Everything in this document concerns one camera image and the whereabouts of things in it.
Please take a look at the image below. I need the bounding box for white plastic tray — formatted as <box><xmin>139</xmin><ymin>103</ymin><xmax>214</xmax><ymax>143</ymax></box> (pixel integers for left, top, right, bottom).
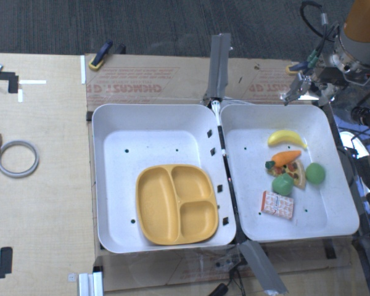
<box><xmin>219</xmin><ymin>104</ymin><xmax>361</xmax><ymax>244</ymax></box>
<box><xmin>91</xmin><ymin>103</ymin><xmax>237</xmax><ymax>255</ymax></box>

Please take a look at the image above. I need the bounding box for green ball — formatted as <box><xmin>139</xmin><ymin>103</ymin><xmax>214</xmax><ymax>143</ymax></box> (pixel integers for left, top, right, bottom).
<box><xmin>305</xmin><ymin>162</ymin><xmax>326</xmax><ymax>185</ymax></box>

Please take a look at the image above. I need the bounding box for yellow divided plate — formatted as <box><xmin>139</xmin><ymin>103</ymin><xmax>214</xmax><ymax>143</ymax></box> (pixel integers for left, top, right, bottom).
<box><xmin>135</xmin><ymin>164</ymin><xmax>220</xmax><ymax>246</ymax></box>

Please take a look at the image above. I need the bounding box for grey tape roll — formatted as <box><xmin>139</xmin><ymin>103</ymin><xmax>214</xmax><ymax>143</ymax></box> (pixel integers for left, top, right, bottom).
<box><xmin>0</xmin><ymin>139</ymin><xmax>40</xmax><ymax>179</ymax></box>

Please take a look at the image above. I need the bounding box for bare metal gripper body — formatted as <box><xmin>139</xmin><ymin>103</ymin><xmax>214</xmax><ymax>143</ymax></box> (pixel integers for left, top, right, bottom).
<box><xmin>310</xmin><ymin>43</ymin><xmax>370</xmax><ymax>88</ymax></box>

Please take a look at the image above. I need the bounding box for orange and white carton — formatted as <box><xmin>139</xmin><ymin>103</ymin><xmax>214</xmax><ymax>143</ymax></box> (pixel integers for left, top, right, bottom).
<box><xmin>260</xmin><ymin>190</ymin><xmax>295</xmax><ymax>220</ymax></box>

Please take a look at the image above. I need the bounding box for black cylinder on white bracket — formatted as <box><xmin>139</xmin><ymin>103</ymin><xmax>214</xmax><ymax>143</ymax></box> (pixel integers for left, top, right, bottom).
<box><xmin>350</xmin><ymin>105</ymin><xmax>370</xmax><ymax>128</ymax></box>

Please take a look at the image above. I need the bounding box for brown cardboard board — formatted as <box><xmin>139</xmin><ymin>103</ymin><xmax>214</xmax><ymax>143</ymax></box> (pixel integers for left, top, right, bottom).
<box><xmin>84</xmin><ymin>53</ymin><xmax>362</xmax><ymax>292</ymax></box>

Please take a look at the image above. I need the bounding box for pizza slice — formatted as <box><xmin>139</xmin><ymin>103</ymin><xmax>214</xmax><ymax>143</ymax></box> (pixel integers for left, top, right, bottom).
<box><xmin>266</xmin><ymin>160</ymin><xmax>306</xmax><ymax>191</ymax></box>

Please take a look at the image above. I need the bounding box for green cube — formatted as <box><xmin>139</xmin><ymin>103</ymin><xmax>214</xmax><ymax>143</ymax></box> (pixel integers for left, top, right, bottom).
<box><xmin>271</xmin><ymin>173</ymin><xmax>295</xmax><ymax>197</ymax></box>

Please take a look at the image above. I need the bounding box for yellow banana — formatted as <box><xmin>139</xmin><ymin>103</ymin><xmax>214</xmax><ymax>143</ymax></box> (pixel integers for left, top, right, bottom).
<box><xmin>267</xmin><ymin>129</ymin><xmax>308</xmax><ymax>150</ymax></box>

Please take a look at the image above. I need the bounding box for orange carrot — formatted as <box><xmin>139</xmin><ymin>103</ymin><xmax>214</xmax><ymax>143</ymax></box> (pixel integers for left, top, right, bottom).
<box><xmin>265</xmin><ymin>150</ymin><xmax>302</xmax><ymax>170</ymax></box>

